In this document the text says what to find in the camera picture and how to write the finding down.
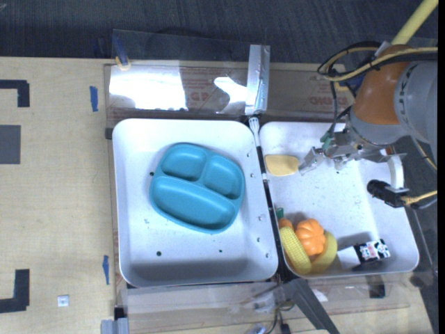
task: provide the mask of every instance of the yellow sponge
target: yellow sponge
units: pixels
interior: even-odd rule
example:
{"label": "yellow sponge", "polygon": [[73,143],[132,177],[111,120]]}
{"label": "yellow sponge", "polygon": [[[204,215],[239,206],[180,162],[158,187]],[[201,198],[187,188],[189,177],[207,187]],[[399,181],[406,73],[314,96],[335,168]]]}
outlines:
{"label": "yellow sponge", "polygon": [[287,154],[267,154],[264,161],[269,173],[279,177],[291,175],[298,170],[298,158]]}
{"label": "yellow sponge", "polygon": [[330,232],[325,231],[325,247],[323,252],[312,262],[311,273],[321,273],[334,261],[337,255],[337,241]]}
{"label": "yellow sponge", "polygon": [[311,260],[293,230],[288,226],[281,228],[280,239],[295,271],[302,275],[309,273],[312,269]]}

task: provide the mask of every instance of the black square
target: black square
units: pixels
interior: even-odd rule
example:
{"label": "black square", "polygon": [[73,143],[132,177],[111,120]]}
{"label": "black square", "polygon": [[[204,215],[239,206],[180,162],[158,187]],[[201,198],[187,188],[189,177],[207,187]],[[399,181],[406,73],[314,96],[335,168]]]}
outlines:
{"label": "black square", "polygon": [[20,164],[20,125],[0,125],[0,164]]}

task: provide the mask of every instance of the wooden table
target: wooden table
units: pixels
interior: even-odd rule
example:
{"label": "wooden table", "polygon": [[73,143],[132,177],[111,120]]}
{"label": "wooden table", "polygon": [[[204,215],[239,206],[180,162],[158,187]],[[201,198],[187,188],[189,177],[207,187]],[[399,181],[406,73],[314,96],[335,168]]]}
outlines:
{"label": "wooden table", "polygon": [[[115,264],[104,138],[107,63],[0,58],[0,79],[27,80],[31,87],[28,108],[17,107],[16,90],[0,89],[0,125],[21,125],[20,164],[0,164],[0,299],[13,297],[16,269],[29,269],[31,280],[26,311],[0,314],[2,334],[100,333],[101,320],[113,318]],[[97,111],[91,86],[98,91]],[[407,307],[332,313],[333,322],[342,333],[431,333],[418,289],[404,283]],[[68,306],[58,306],[62,295],[70,297]],[[293,333],[314,329],[307,319],[289,323]],[[181,333],[245,333],[251,327]]]}

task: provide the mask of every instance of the blue divided tray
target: blue divided tray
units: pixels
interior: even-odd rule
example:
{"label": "blue divided tray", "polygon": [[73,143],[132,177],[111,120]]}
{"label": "blue divided tray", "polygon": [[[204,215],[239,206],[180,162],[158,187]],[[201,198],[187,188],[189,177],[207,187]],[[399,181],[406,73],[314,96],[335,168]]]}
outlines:
{"label": "blue divided tray", "polygon": [[159,162],[149,196],[164,217],[214,234],[234,222],[244,187],[243,171],[232,160],[202,146],[177,143]]}

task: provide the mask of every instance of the yellow tube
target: yellow tube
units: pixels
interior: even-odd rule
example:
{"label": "yellow tube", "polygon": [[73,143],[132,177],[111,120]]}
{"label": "yellow tube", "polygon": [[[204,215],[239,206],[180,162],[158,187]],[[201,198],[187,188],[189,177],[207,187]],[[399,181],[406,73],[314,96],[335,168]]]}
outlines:
{"label": "yellow tube", "polygon": [[419,27],[425,22],[430,13],[437,7],[439,0],[423,0],[419,7],[411,15],[410,19],[406,21],[402,29],[397,33],[392,40],[393,45],[404,45],[416,33]]}

